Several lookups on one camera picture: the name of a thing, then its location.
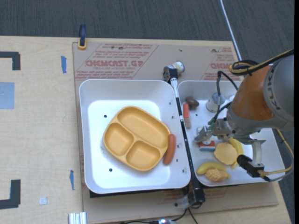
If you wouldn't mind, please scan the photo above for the thin black and white rod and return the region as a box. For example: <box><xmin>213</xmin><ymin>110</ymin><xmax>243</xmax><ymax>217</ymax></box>
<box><xmin>171</xmin><ymin>77</ymin><xmax>199</xmax><ymax>191</ymax></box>

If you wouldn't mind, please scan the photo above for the brown cardboard board red print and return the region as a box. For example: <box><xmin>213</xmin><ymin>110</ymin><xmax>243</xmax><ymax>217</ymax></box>
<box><xmin>72</xmin><ymin>41</ymin><xmax>279</xmax><ymax>224</ymax></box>

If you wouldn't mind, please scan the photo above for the orange sausage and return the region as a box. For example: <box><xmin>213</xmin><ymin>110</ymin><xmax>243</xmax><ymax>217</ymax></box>
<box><xmin>163</xmin><ymin>133</ymin><xmax>177</xmax><ymax>166</ymax></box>

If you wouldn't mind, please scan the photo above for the black cylinder on white bracket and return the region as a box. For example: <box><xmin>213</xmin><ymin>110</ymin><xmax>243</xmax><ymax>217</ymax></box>
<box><xmin>236</xmin><ymin>140</ymin><xmax>267</xmax><ymax>178</ymax></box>

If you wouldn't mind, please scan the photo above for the black block with thin wires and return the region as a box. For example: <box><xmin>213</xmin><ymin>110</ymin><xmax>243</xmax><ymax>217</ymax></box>
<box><xmin>163</xmin><ymin>66</ymin><xmax>179</xmax><ymax>83</ymax></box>
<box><xmin>187</xmin><ymin>182</ymin><xmax>206</xmax><ymax>205</ymax></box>

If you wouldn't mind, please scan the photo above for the yellow corn cob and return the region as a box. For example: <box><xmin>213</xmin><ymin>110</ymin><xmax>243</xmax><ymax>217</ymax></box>
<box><xmin>205</xmin><ymin>168</ymin><xmax>231</xmax><ymax>182</ymax></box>

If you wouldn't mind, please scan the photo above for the brown doughnut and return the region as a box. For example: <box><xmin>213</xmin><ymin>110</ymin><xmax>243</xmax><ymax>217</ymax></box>
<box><xmin>185</xmin><ymin>96</ymin><xmax>200</xmax><ymax>108</ymax></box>

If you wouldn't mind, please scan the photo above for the red white and blue carton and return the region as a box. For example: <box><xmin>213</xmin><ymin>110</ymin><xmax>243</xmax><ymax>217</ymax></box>
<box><xmin>198</xmin><ymin>140</ymin><xmax>216</xmax><ymax>152</ymax></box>

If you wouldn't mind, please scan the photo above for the yellow banana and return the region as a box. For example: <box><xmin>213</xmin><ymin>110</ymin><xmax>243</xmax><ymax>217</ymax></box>
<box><xmin>196</xmin><ymin>161</ymin><xmax>226</xmax><ymax>175</ymax></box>
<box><xmin>228</xmin><ymin>136</ymin><xmax>244</xmax><ymax>169</ymax></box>

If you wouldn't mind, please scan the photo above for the yellow divided plate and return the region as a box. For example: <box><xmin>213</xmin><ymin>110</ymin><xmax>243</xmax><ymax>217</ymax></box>
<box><xmin>102</xmin><ymin>105</ymin><xmax>171</xmax><ymax>172</ymax></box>

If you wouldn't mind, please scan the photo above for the yellow round biscuit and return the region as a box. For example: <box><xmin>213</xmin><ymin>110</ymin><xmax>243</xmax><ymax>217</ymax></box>
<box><xmin>213</xmin><ymin>142</ymin><xmax>239</xmax><ymax>166</ymax></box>

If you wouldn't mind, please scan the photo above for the white plastic tray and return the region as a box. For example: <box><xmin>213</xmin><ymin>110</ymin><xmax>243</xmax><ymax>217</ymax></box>
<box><xmin>177</xmin><ymin>80</ymin><xmax>286</xmax><ymax>188</ymax></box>
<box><xmin>78</xmin><ymin>78</ymin><xmax>192</xmax><ymax>195</ymax></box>

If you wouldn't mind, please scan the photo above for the small white and yellow can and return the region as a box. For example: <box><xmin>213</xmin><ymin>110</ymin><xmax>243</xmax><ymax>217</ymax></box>
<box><xmin>167</xmin><ymin>61</ymin><xmax>185</xmax><ymax>76</ymax></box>

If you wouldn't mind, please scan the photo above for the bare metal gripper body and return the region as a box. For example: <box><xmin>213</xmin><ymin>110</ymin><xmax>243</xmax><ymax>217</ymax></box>
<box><xmin>211</xmin><ymin>118</ymin><xmax>235</xmax><ymax>138</ymax></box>

